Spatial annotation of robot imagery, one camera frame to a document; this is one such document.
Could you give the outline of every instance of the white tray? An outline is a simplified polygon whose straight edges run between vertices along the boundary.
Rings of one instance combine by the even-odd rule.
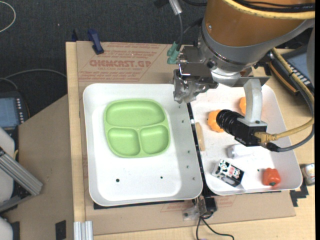
[[[194,121],[200,123],[203,131],[205,151],[201,152],[201,159],[207,186],[217,195],[297,189],[302,184],[302,174],[293,150],[271,152],[260,146],[247,147],[252,149],[253,155],[231,159],[228,158],[226,149],[239,142],[234,140],[234,136],[226,132],[215,132],[208,126],[207,118],[211,111],[228,109],[241,113],[239,101],[244,96],[245,91],[242,87],[220,85],[217,89],[209,89],[199,94],[191,103]],[[268,124],[268,133],[281,133],[286,130],[276,96],[267,85],[262,87],[261,120]],[[280,147],[291,145],[289,137],[281,138],[274,143]],[[244,171],[241,187],[233,187],[211,174],[215,163],[220,159],[225,159]],[[279,171],[281,183],[277,187],[262,184],[263,171],[268,167]]]
[[[203,181],[186,104],[173,97],[172,84],[94,83],[83,93],[91,198],[101,206],[196,198]],[[152,99],[164,108],[170,128],[165,153],[123,158],[112,153],[103,113],[113,101]]]

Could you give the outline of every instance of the green connector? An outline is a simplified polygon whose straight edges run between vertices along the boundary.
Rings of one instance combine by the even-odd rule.
[[[177,64],[177,57],[178,57],[179,53],[180,53],[179,50],[174,50],[172,55],[166,61],[166,63],[167,64]]]
[[[177,47],[178,47],[178,44],[174,41],[170,49],[166,52],[166,55],[171,56],[174,53],[174,51],[177,49]]]

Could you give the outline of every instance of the white cable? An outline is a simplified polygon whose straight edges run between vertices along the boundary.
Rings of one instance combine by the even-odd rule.
[[[0,33],[1,33],[3,31],[7,30],[8,28],[10,28],[12,26],[12,24],[15,23],[17,15],[16,15],[16,10],[10,4],[8,4],[7,2],[0,1],[0,4],[5,4],[6,6],[9,6],[10,9],[13,11],[13,14],[14,14],[12,22],[8,26],[6,26],[5,28],[1,29],[0,30]]]

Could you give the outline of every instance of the wooden table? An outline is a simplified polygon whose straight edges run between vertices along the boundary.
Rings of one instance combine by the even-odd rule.
[[[79,118],[79,92],[77,71],[77,45],[75,42],[66,43],[68,102],[70,120],[70,142],[72,163],[72,188],[74,221],[86,221],[84,178],[81,148],[81,126]],[[304,101],[297,98],[272,77],[267,85],[276,94],[280,110],[287,129],[291,129],[307,122],[310,112]],[[290,137],[292,143],[297,143],[310,132],[306,129]],[[310,164],[315,161],[314,137],[303,146],[295,149],[299,164]],[[265,219],[256,221],[233,222],[215,224],[212,227],[220,233],[232,234],[236,240],[312,240],[316,238],[315,226],[315,186],[308,186],[307,198],[298,200],[295,208],[296,216],[277,219]],[[95,236],[95,240],[193,240],[196,235],[196,227],[180,227],[171,229],[159,229],[129,233],[107,234]],[[230,237],[213,235],[206,227],[201,225],[199,229],[201,239],[231,239]]]

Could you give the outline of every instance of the toy orange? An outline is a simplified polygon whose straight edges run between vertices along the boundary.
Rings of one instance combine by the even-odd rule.
[[[242,97],[240,99],[239,107],[240,107],[241,112],[242,112],[243,115],[246,114],[246,106],[247,106],[246,97]]]
[[[220,109],[211,111],[208,117],[208,125],[211,127],[212,130],[214,130],[217,133],[224,132],[224,130],[221,129],[217,124],[217,115],[220,111],[221,111]]]

